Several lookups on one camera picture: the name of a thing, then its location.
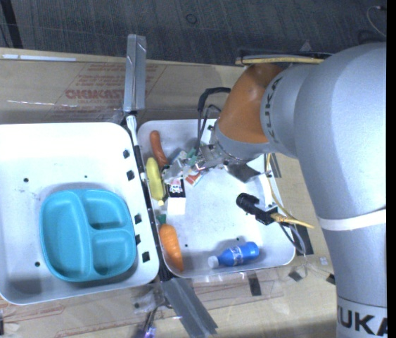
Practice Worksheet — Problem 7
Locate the orange sausage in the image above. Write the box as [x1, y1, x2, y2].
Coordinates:
[148, 130, 170, 169]

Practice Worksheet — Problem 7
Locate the black cylinder on white bracket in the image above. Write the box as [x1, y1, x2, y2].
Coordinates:
[236, 173, 279, 226]

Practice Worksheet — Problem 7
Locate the white plastic tray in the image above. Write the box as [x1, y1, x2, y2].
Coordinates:
[136, 118, 297, 280]
[0, 121, 160, 306]

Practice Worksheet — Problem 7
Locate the orange carrot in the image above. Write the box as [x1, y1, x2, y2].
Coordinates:
[157, 213, 186, 273]

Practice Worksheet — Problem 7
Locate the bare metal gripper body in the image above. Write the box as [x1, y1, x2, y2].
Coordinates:
[199, 144, 262, 184]

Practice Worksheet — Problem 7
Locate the blue plastic bottle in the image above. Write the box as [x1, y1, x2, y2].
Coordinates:
[207, 241, 260, 269]

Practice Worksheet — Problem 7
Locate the brown cardboard board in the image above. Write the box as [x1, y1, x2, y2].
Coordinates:
[0, 46, 338, 338]

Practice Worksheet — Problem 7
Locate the white carton with black print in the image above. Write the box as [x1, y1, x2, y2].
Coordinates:
[166, 177, 188, 217]

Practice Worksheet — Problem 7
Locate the yellow banana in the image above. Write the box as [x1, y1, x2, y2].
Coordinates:
[145, 156, 167, 207]

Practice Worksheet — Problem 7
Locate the thin black and white rod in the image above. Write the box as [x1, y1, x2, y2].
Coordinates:
[125, 114, 161, 256]

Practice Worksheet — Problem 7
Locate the white and red carton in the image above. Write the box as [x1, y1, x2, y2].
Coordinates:
[183, 170, 205, 187]

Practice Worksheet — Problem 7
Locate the blue divided plate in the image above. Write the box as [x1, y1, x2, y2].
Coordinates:
[39, 188, 139, 283]

